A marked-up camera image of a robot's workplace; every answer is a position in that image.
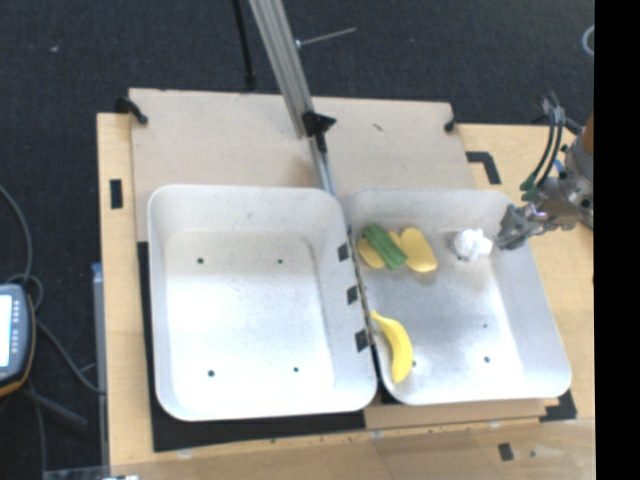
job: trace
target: wooden table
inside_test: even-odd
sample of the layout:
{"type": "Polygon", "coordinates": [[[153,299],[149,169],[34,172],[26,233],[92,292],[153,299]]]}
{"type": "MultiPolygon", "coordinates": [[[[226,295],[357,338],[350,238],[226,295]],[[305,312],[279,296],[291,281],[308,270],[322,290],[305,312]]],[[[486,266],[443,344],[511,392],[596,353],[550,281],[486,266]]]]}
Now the wooden table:
{"type": "MultiPolygon", "coordinates": [[[[326,102],[331,103],[331,99],[326,99],[326,102]]],[[[367,104],[366,100],[360,100],[359,103],[367,104]]],[[[383,102],[375,104],[377,112],[384,112],[383,102]]],[[[397,109],[397,105],[398,102],[389,102],[389,109],[397,109]]],[[[423,105],[426,110],[430,104],[412,102],[411,105],[423,105]]],[[[282,119],[286,122],[288,117],[283,113],[282,119]]],[[[571,394],[577,408],[577,420],[540,424],[537,414],[523,416],[531,414],[531,401],[523,402],[529,406],[519,403],[511,407],[507,407],[508,403],[497,404],[493,408],[489,406],[484,421],[478,419],[477,415],[471,415],[473,407],[441,407],[435,416],[428,416],[424,420],[431,424],[419,427],[400,420],[397,428],[389,426],[388,418],[394,417],[393,411],[390,411],[383,416],[383,420],[387,418],[384,432],[361,431],[258,440],[154,453],[140,310],[130,117],[99,114],[97,130],[109,453],[111,465],[122,471],[118,474],[136,471],[141,474],[141,471],[153,470],[154,474],[163,471],[169,478],[169,472],[178,474],[177,471],[180,471],[183,478],[197,478],[203,471],[215,467],[224,472],[225,478],[253,478],[255,468],[265,471],[277,468],[278,477],[299,478],[302,476],[300,468],[311,464],[305,473],[308,478],[412,478],[402,475],[415,471],[412,468],[417,464],[440,464],[437,467],[446,471],[447,461],[439,462],[442,457],[434,456],[433,449],[427,452],[420,444],[423,441],[432,443],[442,453],[449,445],[452,450],[460,452],[458,458],[450,463],[450,472],[453,473],[461,471],[462,467],[478,471],[484,466],[495,469],[507,463],[513,465],[514,461],[505,461],[504,454],[498,452],[497,442],[510,442],[512,452],[513,443],[527,442],[522,445],[524,448],[537,446],[539,450],[537,455],[533,449],[529,450],[527,456],[535,455],[541,459],[540,450],[549,444],[549,440],[559,443],[566,459],[558,460],[557,454],[547,457],[554,464],[558,463],[554,466],[558,472],[557,478],[562,478],[561,473],[569,470],[565,470],[565,467],[575,471],[576,461],[583,467],[585,475],[591,471],[595,456],[593,232],[582,225],[571,232],[556,231],[531,240],[549,303],[571,363],[571,394]],[[120,180],[122,186],[122,206],[117,211],[112,208],[112,180],[120,180]],[[491,416],[494,409],[496,414],[505,414],[506,417],[495,421],[491,416]],[[468,420],[465,410],[471,411],[468,420]],[[382,434],[385,439],[378,439],[382,434]],[[394,462],[399,455],[406,460],[394,462]],[[328,475],[327,463],[331,464],[333,473],[338,472],[337,475],[328,475]],[[131,469],[132,464],[137,465],[135,471],[131,469]],[[163,468],[156,471],[154,464],[162,464],[163,468]]],[[[547,129],[465,124],[457,125],[456,132],[467,152],[487,152],[492,156],[502,179],[501,185],[493,185],[481,164],[471,164],[471,175],[477,188],[498,190],[512,200],[519,201],[518,185],[526,177],[527,169],[530,170],[539,159],[547,129]]],[[[569,134],[565,136],[565,140],[569,140],[569,134]]],[[[557,400],[539,401],[543,408],[557,403],[557,400]]],[[[524,459],[523,453],[516,451],[516,458],[524,459]]],[[[548,468],[549,462],[529,462],[523,466],[523,471],[535,470],[538,466],[548,468]]]]}

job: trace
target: black bracket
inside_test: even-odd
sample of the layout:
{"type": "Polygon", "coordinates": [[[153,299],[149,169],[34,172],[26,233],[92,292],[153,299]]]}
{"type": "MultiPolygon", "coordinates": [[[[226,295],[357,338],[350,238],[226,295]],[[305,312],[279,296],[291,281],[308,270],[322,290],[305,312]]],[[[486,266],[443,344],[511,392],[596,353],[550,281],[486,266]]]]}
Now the black bracket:
{"type": "Polygon", "coordinates": [[[125,96],[120,96],[116,100],[116,113],[117,114],[128,114],[131,112],[140,124],[147,124],[149,122],[149,118],[145,116],[138,105],[136,105],[133,101],[125,96]]]}
{"type": "Polygon", "coordinates": [[[318,150],[322,153],[326,153],[328,151],[327,141],[324,138],[324,134],[336,123],[336,121],[337,120],[333,117],[316,114],[310,110],[302,115],[302,122],[304,123],[304,129],[307,132],[307,137],[316,138],[318,150]]]}

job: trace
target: yellow food item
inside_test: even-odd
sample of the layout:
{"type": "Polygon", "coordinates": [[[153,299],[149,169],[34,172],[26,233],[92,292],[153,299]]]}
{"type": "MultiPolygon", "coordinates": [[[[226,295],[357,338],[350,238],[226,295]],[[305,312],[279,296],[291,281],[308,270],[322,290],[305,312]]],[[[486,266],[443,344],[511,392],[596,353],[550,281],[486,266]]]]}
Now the yellow food item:
{"type": "MultiPolygon", "coordinates": [[[[402,249],[402,246],[400,245],[400,237],[398,236],[398,233],[396,233],[395,231],[389,231],[389,237],[391,238],[394,244],[396,244],[398,247],[402,249]]],[[[371,244],[366,239],[366,237],[362,237],[360,240],[358,240],[358,252],[360,253],[360,256],[365,261],[365,263],[369,265],[371,268],[384,267],[385,263],[384,263],[384,260],[382,259],[382,256],[380,256],[380,254],[378,254],[378,251],[376,251],[371,246],[371,244]]]]}
{"type": "Polygon", "coordinates": [[[391,345],[391,378],[395,383],[402,382],[413,367],[413,345],[409,335],[400,322],[380,316],[377,311],[371,312],[371,318],[378,322],[391,345]]]}
{"type": "Polygon", "coordinates": [[[402,251],[407,255],[407,267],[416,272],[431,272],[438,268],[433,250],[421,231],[407,228],[400,237],[402,251]]]}

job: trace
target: device screen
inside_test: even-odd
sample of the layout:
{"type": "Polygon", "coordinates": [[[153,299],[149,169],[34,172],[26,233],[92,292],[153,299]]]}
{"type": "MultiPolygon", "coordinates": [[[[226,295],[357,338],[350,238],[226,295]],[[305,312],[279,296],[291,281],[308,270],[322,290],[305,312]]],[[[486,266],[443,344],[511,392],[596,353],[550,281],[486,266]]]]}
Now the device screen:
{"type": "Polygon", "coordinates": [[[9,365],[12,302],[11,295],[0,295],[0,368],[9,365]]]}

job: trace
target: yellow potato slice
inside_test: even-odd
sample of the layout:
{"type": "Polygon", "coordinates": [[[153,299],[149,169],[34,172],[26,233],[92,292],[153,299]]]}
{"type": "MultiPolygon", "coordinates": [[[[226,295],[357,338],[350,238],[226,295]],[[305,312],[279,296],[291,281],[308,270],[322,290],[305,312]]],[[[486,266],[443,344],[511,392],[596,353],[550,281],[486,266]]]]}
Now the yellow potato slice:
{"type": "Polygon", "coordinates": [[[408,256],[406,265],[416,272],[431,272],[438,268],[433,250],[422,232],[416,228],[407,228],[400,237],[399,247],[408,256]]]}
{"type": "MultiPolygon", "coordinates": [[[[401,240],[398,233],[396,233],[395,231],[388,231],[388,233],[393,243],[400,247],[400,249],[402,249],[402,245],[400,243],[401,240]]],[[[371,246],[366,237],[362,237],[360,240],[358,240],[358,252],[360,253],[360,256],[365,261],[365,263],[371,268],[378,269],[384,267],[384,260],[382,259],[382,256],[380,256],[378,254],[378,251],[376,251],[371,246]]]]}

